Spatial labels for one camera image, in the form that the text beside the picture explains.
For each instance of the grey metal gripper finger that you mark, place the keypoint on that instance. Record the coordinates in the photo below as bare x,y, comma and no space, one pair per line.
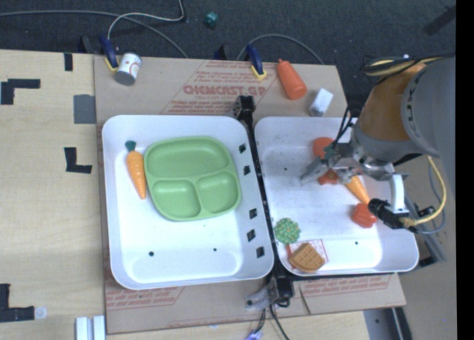
314,170
345,175

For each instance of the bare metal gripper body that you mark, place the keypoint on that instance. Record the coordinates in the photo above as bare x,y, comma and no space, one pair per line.
364,165

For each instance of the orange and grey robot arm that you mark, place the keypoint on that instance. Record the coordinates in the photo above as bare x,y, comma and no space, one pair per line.
389,116

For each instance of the small orange toy piece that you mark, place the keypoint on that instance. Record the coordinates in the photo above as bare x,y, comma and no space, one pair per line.
327,178

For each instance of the orange round toy fruit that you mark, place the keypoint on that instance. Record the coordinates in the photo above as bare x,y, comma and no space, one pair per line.
321,146

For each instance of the orange bell pepper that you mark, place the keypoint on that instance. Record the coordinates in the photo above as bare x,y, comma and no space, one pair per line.
363,215

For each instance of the white plastic tray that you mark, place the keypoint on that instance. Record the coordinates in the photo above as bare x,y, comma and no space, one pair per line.
185,249
326,220

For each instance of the thin black rod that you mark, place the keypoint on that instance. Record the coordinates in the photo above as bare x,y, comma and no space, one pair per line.
266,201

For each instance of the green broccoli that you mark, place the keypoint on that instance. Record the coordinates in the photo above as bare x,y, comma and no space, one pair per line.
287,230

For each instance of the clear packet with red edge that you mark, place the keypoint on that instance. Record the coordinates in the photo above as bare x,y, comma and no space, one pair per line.
321,247

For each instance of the orange waffle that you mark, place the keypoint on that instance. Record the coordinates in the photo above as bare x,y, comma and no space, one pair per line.
306,258

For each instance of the orange bottle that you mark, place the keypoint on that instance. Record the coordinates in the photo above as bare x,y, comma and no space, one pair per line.
292,81

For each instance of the green divided plate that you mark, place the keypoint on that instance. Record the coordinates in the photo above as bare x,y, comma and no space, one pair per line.
192,179

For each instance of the brown cardboard board red print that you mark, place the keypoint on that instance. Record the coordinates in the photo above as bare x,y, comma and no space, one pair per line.
177,88

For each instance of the orange carrot with green top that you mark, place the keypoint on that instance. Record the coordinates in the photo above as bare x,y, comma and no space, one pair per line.
136,172

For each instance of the dark green small object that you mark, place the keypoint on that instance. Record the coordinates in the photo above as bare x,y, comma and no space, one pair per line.
211,19

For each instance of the white can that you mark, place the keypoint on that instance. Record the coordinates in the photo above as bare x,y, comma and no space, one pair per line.
129,68

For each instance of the black cylinder on white bracket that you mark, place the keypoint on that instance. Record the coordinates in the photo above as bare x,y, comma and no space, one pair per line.
385,212

